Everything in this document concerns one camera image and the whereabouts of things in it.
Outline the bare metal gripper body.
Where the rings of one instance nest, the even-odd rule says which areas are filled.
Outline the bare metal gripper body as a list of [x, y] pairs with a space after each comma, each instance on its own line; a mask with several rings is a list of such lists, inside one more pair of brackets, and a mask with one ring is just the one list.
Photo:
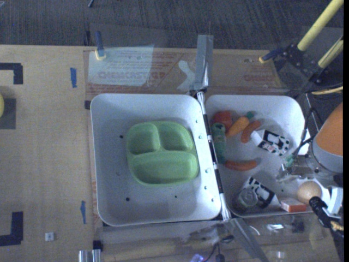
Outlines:
[[300, 179], [312, 179], [322, 171], [323, 166], [311, 156], [296, 156], [290, 168], [290, 174]]

